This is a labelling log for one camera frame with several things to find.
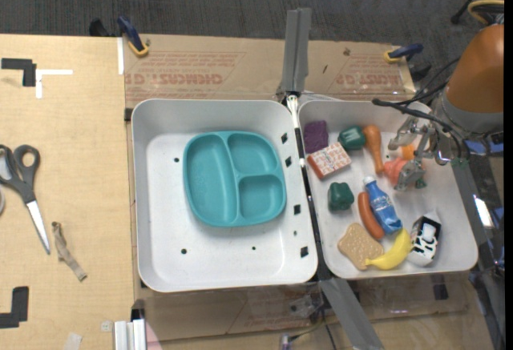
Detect grey handled scissors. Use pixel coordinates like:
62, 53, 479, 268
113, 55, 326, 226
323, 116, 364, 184
0, 143, 52, 255

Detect green toy pepper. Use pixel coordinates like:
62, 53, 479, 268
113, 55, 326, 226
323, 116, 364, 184
327, 181, 355, 212

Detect red and white carton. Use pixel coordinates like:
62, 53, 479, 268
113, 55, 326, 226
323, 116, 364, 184
306, 141, 353, 180

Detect black and white milk carton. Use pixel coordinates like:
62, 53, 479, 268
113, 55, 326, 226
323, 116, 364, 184
406, 211, 442, 268

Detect orange toy chicken drumstick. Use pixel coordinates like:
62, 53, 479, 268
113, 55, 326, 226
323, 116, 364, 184
362, 123, 392, 175

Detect white plastic tray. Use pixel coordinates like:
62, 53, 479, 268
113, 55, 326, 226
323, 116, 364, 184
297, 99, 479, 280
131, 99, 320, 293

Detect brown cardboard board red print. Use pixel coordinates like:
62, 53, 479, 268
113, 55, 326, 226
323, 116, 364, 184
122, 34, 472, 344

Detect salmon pink toy food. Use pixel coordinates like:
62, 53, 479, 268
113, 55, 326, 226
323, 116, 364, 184
383, 157, 410, 186

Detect purple grapes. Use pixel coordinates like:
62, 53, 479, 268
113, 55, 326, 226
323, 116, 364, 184
302, 119, 329, 155

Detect tan bread slice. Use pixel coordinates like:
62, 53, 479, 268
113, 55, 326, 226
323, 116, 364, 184
337, 222, 385, 272

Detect yellow banana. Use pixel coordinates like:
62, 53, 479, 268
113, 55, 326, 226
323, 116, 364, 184
364, 227, 414, 272

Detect teal divided plate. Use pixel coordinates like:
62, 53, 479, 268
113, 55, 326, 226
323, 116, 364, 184
182, 131, 288, 228

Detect red sausage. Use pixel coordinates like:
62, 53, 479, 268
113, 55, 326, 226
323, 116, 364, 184
357, 191, 386, 240

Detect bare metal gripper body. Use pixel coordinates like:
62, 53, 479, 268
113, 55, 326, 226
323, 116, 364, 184
416, 114, 468, 167

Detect blue plastic bottle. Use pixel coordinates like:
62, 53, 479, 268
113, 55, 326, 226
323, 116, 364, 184
362, 175, 403, 235

